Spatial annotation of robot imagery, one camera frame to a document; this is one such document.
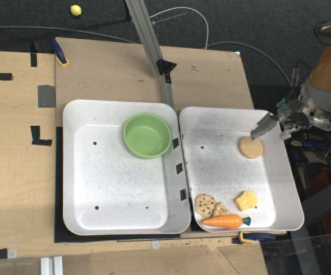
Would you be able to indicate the orange carrot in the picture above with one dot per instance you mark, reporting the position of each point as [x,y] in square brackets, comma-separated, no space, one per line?
[224,221]

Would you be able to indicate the yellow ball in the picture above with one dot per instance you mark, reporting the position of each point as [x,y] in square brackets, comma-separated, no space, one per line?
[75,10]

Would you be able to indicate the brown cardboard board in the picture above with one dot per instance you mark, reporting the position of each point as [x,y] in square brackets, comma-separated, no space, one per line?
[110,70]

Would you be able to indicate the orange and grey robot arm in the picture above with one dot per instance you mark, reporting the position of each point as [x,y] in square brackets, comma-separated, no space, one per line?
[323,76]

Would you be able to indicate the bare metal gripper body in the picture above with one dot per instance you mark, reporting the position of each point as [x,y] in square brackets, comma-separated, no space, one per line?
[311,114]

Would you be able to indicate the beige round biscuit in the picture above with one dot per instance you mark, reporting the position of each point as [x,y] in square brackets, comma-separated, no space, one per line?
[251,147]

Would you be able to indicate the green bowl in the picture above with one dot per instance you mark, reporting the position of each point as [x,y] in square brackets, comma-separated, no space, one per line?
[147,136]

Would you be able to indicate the white plastic tray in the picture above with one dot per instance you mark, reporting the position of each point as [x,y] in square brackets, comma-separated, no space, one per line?
[225,173]
[119,182]

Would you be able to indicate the beige bread piece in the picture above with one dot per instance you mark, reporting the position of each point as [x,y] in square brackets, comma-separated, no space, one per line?
[220,210]

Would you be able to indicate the chocolate chip cookie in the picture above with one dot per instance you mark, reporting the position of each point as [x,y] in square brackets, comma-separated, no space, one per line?
[204,205]

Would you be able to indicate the yellow ridged toy food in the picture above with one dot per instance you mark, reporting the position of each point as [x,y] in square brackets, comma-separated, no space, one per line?
[246,200]

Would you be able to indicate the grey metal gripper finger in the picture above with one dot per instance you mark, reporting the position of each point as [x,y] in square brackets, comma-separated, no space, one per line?
[286,132]
[264,126]

